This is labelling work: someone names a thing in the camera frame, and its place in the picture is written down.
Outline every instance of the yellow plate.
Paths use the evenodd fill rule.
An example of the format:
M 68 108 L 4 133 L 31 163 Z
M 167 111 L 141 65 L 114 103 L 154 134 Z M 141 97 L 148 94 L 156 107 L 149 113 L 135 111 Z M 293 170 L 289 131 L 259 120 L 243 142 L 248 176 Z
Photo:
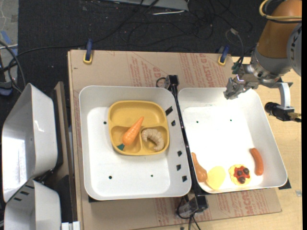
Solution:
M 120 150 L 117 146 L 122 144 L 124 133 L 141 117 L 144 116 L 141 130 L 131 145 Z M 169 145 L 169 131 L 165 111 L 156 103 L 149 101 L 120 101 L 115 102 L 109 108 L 108 126 L 113 148 L 124 155 L 140 156 L 154 155 L 164 152 Z M 156 144 L 148 139 L 141 138 L 141 132 L 152 128 L 161 132 L 164 140 L 164 148 L 155 151 Z

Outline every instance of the blue clamp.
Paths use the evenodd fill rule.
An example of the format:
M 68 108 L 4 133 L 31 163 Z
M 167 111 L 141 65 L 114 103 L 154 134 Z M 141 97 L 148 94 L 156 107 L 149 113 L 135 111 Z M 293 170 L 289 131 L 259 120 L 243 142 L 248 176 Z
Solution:
M 12 92 L 12 82 L 0 82 L 0 95 L 9 96 Z
M 86 53 L 84 54 L 84 57 L 83 57 L 83 62 L 85 64 L 92 63 L 92 60 L 93 60 L 92 45 L 93 45 L 93 40 L 89 38 L 86 44 Z
M 226 64 L 226 57 L 229 51 L 229 45 L 227 44 L 225 47 L 221 47 L 221 49 L 223 51 L 221 52 L 222 54 L 219 56 L 217 63 L 219 63 L 219 65 L 221 66 L 224 66 Z

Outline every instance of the cardboard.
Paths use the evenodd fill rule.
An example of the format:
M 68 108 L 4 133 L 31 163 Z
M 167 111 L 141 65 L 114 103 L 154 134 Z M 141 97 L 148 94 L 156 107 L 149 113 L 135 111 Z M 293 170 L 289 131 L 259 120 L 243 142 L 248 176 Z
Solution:
M 180 198 L 89 202 L 83 181 L 79 92 L 88 85 L 154 87 L 159 78 L 169 74 L 178 75 L 179 89 L 225 87 L 228 78 L 233 77 L 232 58 L 227 56 L 226 65 L 220 66 L 217 64 L 218 54 L 94 51 L 93 61 L 87 65 L 83 63 L 84 53 L 83 50 L 68 52 L 77 214 L 81 229 L 132 230 L 159 227 L 166 230 L 179 229 L 177 224 L 185 226 L 188 220 L 175 214 Z M 300 78 L 292 72 L 288 75 L 292 81 L 295 80 L 292 87 L 295 90 L 293 103 L 300 112 Z M 280 102 L 278 91 L 260 86 L 257 92 L 264 105 L 267 101 Z M 301 126 L 290 123 L 290 131 L 287 124 L 275 117 L 269 117 L 269 122 L 282 157 L 285 155 L 283 159 L 291 184 L 296 190 L 301 190 Z M 208 195 L 209 208 L 198 213 L 195 219 L 204 229 L 212 224 L 217 229 L 299 229 L 302 223 L 302 200 L 295 195 L 295 189 L 269 188 Z M 253 217 L 244 218 L 242 224 L 240 217 L 245 216 Z

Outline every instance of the yellow cable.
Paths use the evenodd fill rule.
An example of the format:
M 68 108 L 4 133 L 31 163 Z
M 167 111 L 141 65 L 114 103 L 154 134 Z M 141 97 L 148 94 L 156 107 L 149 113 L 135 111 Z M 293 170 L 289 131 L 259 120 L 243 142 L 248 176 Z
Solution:
M 302 19 L 302 16 L 271 16 L 271 15 L 266 15 L 262 9 L 263 9 L 263 6 L 268 2 L 269 0 L 264 0 L 262 2 L 262 4 L 260 5 L 259 7 L 259 13 L 262 17 L 265 17 L 266 19 L 268 20 L 276 20 L 276 21 L 282 21 L 282 20 L 289 20 L 289 19 L 299 19 L 301 20 Z

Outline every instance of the pizza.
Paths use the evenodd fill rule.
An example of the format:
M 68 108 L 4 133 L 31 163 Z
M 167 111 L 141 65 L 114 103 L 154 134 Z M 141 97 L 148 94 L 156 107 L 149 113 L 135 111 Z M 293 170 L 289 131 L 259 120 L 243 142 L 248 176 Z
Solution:
M 247 185 L 250 182 L 250 173 L 249 169 L 246 168 L 243 164 L 235 164 L 230 167 L 228 170 L 230 174 L 231 181 L 238 185 L 243 186 Z

